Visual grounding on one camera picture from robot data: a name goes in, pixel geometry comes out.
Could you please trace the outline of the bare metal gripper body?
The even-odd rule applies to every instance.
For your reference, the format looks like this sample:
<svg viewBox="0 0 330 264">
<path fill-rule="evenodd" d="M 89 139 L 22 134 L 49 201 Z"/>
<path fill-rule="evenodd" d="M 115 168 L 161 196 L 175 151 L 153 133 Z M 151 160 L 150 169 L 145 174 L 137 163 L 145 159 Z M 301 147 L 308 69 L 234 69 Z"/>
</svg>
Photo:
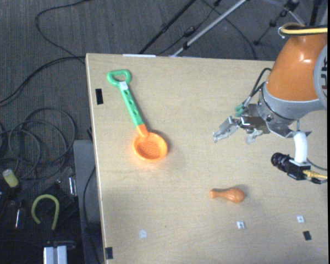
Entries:
<svg viewBox="0 0 330 264">
<path fill-rule="evenodd" d="M 238 105 L 240 126 L 283 138 L 293 136 L 290 125 L 311 112 L 311 103 L 256 103 Z"/>
</svg>

